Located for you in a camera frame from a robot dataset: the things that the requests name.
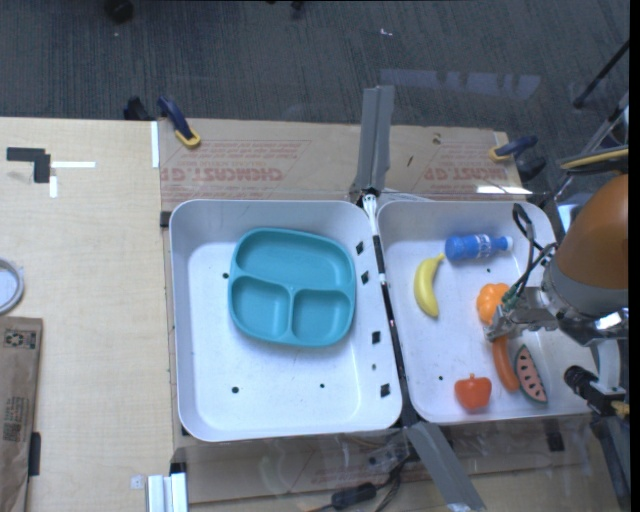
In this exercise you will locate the orange pumpkin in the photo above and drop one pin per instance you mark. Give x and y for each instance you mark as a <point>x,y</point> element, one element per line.
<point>489,300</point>

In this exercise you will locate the black cylinder on white bracket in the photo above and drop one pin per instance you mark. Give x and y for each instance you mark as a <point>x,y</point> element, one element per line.
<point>592,387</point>

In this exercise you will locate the watermelon slice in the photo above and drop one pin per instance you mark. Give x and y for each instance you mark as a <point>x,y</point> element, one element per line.
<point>531,377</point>

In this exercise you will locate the orange bell pepper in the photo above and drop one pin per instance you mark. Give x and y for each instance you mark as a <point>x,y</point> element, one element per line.
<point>472,394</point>

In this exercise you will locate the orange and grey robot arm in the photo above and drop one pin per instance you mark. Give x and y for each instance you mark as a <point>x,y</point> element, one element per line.
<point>592,240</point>

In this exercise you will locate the brown cardboard board red print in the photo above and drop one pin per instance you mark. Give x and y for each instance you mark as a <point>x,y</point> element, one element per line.
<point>280,160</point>

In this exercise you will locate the teal divided plate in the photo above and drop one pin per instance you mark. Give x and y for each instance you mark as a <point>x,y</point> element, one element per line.
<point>292,285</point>

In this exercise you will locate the orange sausage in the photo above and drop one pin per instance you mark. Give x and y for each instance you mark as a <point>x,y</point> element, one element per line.
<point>505,365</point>

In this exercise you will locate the yellow banana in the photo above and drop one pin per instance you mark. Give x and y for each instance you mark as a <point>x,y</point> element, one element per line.
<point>426,290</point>

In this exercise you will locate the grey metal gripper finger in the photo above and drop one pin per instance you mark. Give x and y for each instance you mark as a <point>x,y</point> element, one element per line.
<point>493,332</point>
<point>502,315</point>

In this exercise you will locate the brown paper packet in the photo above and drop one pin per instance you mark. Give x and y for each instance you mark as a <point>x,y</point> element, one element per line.
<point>17,400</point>

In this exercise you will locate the white plastic tray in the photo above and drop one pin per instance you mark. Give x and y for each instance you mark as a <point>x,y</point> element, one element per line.
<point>450,345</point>
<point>280,390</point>

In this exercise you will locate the blue bottle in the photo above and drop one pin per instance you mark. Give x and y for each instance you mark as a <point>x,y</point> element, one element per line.
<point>470,247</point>

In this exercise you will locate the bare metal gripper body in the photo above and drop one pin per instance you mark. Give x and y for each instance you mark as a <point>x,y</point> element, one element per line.
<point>535,312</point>

